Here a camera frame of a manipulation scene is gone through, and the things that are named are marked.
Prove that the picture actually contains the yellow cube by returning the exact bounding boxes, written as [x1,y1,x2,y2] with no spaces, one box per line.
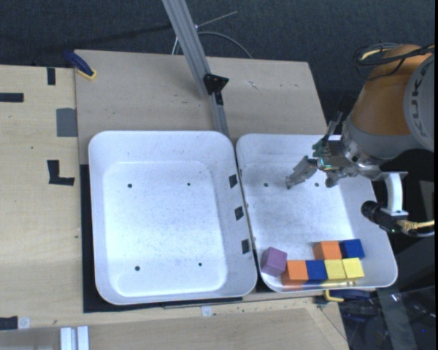
[342,257,366,280]
[324,258,348,281]

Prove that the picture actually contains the pale wood board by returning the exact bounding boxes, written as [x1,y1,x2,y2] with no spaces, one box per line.
[74,49,339,319]

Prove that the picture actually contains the white plastic tray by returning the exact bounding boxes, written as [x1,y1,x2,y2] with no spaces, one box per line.
[88,130,258,306]
[235,133,399,294]

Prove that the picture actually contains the blue cube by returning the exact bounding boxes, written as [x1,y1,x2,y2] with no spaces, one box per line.
[339,238,366,260]
[305,259,329,284]

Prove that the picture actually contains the purple cube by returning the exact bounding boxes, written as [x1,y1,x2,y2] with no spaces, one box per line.
[260,246,289,278]

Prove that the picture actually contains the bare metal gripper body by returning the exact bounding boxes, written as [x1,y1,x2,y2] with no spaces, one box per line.
[316,134,384,180]

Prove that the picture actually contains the orange cube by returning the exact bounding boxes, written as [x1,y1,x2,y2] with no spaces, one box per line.
[281,259,310,290]
[312,240,343,262]

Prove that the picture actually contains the black cylinder on white bracket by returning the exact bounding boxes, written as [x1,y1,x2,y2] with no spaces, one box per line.
[361,171,410,233]

